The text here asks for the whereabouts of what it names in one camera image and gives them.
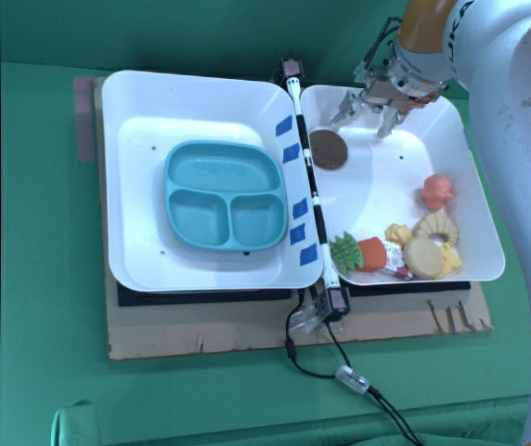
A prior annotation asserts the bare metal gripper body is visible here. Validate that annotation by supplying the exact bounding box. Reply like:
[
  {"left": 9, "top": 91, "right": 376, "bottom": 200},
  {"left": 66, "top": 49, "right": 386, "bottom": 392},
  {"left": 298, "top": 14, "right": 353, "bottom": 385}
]
[{"left": 361, "top": 65, "right": 448, "bottom": 114}]

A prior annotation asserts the brown round biscuit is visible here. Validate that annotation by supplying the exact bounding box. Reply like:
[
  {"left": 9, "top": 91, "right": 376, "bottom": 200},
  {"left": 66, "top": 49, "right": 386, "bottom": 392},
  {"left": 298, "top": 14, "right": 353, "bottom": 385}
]
[{"left": 307, "top": 128, "right": 350, "bottom": 172}]

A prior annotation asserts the white plastic tray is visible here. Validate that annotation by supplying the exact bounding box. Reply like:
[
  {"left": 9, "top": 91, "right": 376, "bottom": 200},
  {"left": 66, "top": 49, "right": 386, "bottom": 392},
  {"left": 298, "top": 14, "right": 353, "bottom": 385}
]
[
  {"left": 299, "top": 84, "right": 507, "bottom": 287},
  {"left": 100, "top": 69, "right": 327, "bottom": 294}
]

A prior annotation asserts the thin black and white rod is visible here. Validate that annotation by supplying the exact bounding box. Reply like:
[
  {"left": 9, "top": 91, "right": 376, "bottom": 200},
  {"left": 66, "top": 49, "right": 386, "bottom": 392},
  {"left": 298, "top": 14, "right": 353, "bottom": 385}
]
[{"left": 285, "top": 75, "right": 343, "bottom": 293}]

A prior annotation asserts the salmon pink toy figure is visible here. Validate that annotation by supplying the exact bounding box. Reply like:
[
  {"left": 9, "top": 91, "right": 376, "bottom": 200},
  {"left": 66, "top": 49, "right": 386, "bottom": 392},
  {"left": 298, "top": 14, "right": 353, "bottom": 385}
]
[{"left": 419, "top": 173, "right": 457, "bottom": 213}]

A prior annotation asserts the beige toy doughnut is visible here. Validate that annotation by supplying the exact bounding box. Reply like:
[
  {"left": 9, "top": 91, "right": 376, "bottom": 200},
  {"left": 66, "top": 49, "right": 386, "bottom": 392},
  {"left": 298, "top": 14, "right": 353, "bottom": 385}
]
[{"left": 412, "top": 211, "right": 460, "bottom": 247}]

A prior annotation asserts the small yellow toy piece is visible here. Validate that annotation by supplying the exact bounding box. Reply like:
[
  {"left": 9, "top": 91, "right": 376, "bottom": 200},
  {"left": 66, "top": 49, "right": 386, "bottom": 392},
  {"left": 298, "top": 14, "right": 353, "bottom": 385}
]
[{"left": 383, "top": 222, "right": 415, "bottom": 248}]

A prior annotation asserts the orange carrot with green leaves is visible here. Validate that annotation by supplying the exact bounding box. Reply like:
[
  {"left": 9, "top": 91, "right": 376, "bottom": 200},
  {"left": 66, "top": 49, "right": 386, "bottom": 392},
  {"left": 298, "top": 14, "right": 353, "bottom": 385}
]
[{"left": 329, "top": 230, "right": 388, "bottom": 274}]

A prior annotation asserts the white and red packet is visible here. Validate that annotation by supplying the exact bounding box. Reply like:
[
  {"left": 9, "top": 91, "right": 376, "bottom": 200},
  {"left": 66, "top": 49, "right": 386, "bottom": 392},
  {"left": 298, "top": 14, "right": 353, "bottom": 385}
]
[{"left": 376, "top": 240, "right": 415, "bottom": 281}]

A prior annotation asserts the beige round biscuit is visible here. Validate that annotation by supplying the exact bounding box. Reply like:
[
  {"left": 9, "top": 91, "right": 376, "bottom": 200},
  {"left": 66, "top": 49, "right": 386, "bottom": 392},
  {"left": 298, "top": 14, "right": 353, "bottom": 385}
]
[{"left": 402, "top": 235, "right": 445, "bottom": 281}]

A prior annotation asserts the blue divided plate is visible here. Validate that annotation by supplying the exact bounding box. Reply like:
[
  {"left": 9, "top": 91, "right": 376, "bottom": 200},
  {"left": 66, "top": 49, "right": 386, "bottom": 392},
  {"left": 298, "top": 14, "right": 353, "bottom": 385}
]
[{"left": 162, "top": 139, "right": 291, "bottom": 253}]

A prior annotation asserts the yellow cheese wedge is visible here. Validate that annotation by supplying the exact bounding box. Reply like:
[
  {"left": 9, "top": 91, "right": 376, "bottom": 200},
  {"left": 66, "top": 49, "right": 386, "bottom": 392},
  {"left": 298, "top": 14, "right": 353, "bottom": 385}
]
[{"left": 433, "top": 243, "right": 464, "bottom": 281}]

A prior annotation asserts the brown cardboard board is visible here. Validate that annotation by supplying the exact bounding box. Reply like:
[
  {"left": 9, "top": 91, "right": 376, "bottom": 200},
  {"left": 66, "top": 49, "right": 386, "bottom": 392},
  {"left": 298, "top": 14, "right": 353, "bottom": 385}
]
[{"left": 92, "top": 75, "right": 495, "bottom": 362}]

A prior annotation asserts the black block with wires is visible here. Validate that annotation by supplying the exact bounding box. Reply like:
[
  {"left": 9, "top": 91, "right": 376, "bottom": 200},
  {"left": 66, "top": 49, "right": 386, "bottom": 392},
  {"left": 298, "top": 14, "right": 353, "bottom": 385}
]
[
  {"left": 313, "top": 287, "right": 352, "bottom": 323},
  {"left": 278, "top": 58, "right": 304, "bottom": 82}
]

